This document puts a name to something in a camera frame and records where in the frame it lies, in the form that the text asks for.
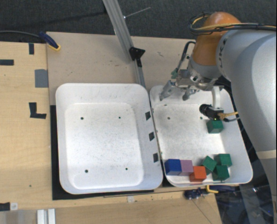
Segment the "blue clamp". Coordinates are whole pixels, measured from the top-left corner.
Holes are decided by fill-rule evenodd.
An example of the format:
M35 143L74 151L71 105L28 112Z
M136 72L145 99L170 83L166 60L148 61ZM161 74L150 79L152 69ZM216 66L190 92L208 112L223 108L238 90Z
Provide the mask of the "blue clamp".
M47 35L44 32L40 32L39 33L39 37L43 40L45 40L48 43L48 46L55 50L55 51L59 51L61 49L61 46L59 44L57 44L54 39L52 39L49 35Z

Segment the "blue cube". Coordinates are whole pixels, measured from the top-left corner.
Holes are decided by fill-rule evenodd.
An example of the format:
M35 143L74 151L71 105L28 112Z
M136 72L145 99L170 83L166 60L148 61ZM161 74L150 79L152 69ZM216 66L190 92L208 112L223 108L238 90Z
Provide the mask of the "blue cube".
M166 175L177 176L182 172L180 159L168 159L165 162Z

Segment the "green cube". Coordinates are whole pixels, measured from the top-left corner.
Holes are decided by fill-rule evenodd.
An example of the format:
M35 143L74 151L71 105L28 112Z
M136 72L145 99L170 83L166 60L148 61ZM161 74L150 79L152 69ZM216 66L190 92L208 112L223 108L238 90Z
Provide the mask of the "green cube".
M229 154L218 154L214 157L217 165L226 165L227 167L232 166L231 156Z
M223 130L223 124L221 120L210 119L207 123L208 133L220 133Z
M217 165L212 173L213 181L224 181L230 177L226 165Z
M201 165L206 168L206 174L208 175L213 172L214 168L217 165L217 162L209 156L206 156Z

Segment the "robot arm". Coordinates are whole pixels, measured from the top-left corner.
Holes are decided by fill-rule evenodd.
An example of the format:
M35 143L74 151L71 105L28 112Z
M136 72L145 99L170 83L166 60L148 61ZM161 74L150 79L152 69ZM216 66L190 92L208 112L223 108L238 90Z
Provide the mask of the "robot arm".
M277 215L276 33L229 31L216 50L239 117L267 175Z
M203 27L193 28L204 17L208 18ZM240 23L228 13L216 12L194 17L189 28L198 37L188 67L178 69L176 82L165 85L160 99L176 88L185 91L183 100L196 90L213 91L221 75L231 82L239 118L270 184L277 223L276 27ZM211 107L200 111L205 108L216 115Z

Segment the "black clamp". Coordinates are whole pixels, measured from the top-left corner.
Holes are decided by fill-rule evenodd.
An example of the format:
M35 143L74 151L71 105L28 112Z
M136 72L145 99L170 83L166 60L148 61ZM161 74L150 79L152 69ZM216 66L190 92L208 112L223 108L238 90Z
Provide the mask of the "black clamp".
M137 66L138 67L142 67L142 62L140 61L140 58L145 53L145 50L139 49L139 48L135 48L135 47L130 47L129 53L130 53L130 56L131 56L132 60L133 61L134 60L137 61Z

